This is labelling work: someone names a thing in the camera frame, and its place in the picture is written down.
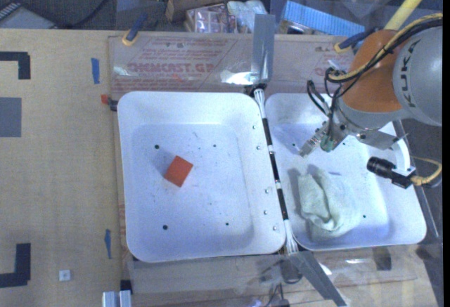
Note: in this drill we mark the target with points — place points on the black and white thin rod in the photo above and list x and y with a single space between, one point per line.
270 152

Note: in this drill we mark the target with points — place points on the small white square piece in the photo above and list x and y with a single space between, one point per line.
65 275

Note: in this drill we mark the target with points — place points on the orange cube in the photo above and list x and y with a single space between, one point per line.
178 171

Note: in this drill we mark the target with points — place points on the white crumpled cloth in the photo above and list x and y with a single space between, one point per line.
327 203

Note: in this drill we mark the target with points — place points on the white plastic tray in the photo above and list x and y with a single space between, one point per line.
379 221
211 200

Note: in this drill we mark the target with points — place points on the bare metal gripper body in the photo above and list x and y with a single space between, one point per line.
372 138

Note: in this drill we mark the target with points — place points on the black cylinder on white bracket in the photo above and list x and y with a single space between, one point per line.
383 168

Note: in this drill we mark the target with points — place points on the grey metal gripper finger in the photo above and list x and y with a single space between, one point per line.
306 150

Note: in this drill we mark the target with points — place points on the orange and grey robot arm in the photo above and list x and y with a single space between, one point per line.
376 88

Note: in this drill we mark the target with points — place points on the brown cardboard board red print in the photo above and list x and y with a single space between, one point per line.
168 63

